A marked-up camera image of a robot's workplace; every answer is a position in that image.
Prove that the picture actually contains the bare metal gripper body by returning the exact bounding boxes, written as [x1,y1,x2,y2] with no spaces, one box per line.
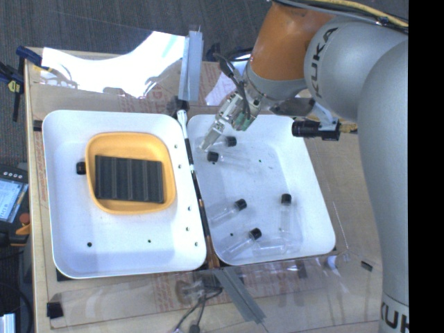
[214,89,264,132]

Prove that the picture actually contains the clear vial with black cap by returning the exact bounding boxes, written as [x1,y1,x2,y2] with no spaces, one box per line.
[207,198,248,226]
[194,135,238,153]
[206,151,253,169]
[278,193,293,237]
[221,227,263,259]

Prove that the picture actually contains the thin black and white rod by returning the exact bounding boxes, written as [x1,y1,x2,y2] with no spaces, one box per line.
[176,109,220,269]

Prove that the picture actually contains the white plastic tray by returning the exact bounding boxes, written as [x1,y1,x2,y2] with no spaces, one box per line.
[41,109,208,280]
[186,113,337,267]

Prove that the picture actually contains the yellow bowl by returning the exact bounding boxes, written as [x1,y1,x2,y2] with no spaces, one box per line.
[85,131,178,216]

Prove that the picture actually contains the black ribbed rack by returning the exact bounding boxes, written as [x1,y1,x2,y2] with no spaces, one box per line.
[94,155,165,205]

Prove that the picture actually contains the brown cardboard board red print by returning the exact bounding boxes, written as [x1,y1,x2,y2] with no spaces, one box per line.
[29,60,352,312]

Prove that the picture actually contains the clear plastic vial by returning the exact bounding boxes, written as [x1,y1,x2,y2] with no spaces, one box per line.
[252,236,302,258]

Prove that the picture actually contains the black block with thin wires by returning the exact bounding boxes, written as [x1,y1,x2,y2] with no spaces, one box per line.
[198,271,223,291]
[165,96,190,117]

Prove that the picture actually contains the black cylinder on white bracket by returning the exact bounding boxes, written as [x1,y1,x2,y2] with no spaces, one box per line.
[291,99,342,142]

